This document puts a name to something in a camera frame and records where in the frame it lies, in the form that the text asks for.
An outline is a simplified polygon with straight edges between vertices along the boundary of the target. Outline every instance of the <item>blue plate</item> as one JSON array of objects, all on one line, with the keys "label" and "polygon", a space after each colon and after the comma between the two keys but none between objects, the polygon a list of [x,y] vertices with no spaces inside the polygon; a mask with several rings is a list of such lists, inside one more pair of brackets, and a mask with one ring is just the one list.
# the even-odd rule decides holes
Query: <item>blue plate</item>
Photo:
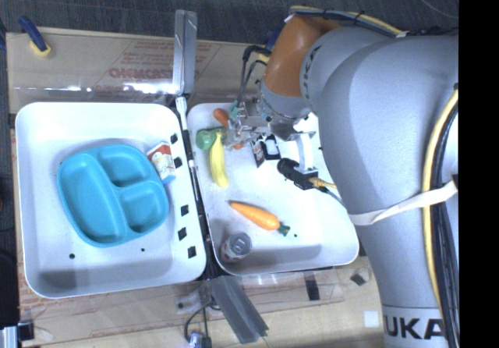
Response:
[{"label": "blue plate", "polygon": [[111,247],[156,229],[168,215],[165,187],[147,156],[128,144],[81,151],[58,168],[65,212],[82,239]]}]

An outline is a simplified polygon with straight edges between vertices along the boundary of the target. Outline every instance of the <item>white cable tie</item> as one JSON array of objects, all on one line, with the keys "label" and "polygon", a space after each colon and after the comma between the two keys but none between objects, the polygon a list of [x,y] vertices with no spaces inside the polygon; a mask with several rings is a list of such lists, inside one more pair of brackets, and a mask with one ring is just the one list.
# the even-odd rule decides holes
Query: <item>white cable tie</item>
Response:
[{"label": "white cable tie", "polygon": [[388,209],[380,209],[360,215],[349,214],[349,217],[354,225],[369,226],[376,222],[379,222],[380,220],[389,218],[390,216],[408,211],[409,209],[424,208],[430,205],[444,202],[457,192],[458,188],[455,185],[454,180],[451,180],[439,189],[425,191],[424,193],[417,194],[416,196],[399,202],[398,204],[395,204],[393,207],[390,207]]}]

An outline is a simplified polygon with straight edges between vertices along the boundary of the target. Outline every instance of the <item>white tray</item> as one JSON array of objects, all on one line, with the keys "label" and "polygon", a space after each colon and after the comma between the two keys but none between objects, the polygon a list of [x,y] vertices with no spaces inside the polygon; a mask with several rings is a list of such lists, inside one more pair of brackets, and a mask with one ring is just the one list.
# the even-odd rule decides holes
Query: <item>white tray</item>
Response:
[{"label": "white tray", "polygon": [[[212,112],[228,109],[230,104],[200,104],[188,114],[187,122],[201,195],[207,213],[211,240],[219,264],[232,275],[255,275],[293,272],[345,265],[359,252],[359,241],[346,210],[331,196],[319,190],[301,190],[277,170],[277,160],[265,161],[257,168],[250,147],[225,149],[228,188],[218,187],[211,178],[209,151],[196,146],[196,133],[201,129],[220,127]],[[311,144],[313,164],[319,177],[331,181],[321,154],[317,118],[311,115],[302,121],[298,131],[317,131]],[[283,158],[299,160],[296,143],[278,141]],[[237,214],[227,201],[245,201],[276,214],[291,227],[287,236],[269,232]],[[236,264],[219,260],[220,246],[233,232],[249,234],[251,253]]]},{"label": "white tray", "polygon": [[[102,144],[142,152],[170,141],[182,166],[167,187],[170,211],[153,232],[116,247],[94,247],[73,229],[61,204],[59,163]],[[179,122],[156,104],[33,103],[16,117],[19,195],[27,282],[43,297],[75,297],[188,282],[201,275],[206,253]],[[182,214],[182,207],[188,213]],[[186,236],[179,238],[185,228]]]}]

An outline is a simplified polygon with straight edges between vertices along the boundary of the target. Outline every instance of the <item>silver can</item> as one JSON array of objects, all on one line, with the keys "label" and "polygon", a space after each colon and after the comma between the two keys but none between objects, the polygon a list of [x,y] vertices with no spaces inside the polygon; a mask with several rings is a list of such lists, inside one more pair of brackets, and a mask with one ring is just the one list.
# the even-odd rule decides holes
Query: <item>silver can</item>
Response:
[{"label": "silver can", "polygon": [[223,262],[234,264],[243,259],[251,251],[251,237],[245,232],[236,232],[220,247],[220,258]]}]

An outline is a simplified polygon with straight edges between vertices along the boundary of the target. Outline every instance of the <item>banana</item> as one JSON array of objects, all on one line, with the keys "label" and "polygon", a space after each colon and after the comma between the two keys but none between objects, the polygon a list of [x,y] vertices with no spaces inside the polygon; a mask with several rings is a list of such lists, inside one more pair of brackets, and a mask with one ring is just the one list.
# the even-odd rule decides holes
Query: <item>banana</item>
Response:
[{"label": "banana", "polygon": [[228,177],[225,171],[224,146],[221,143],[221,132],[210,148],[211,177],[219,187],[228,187]]}]

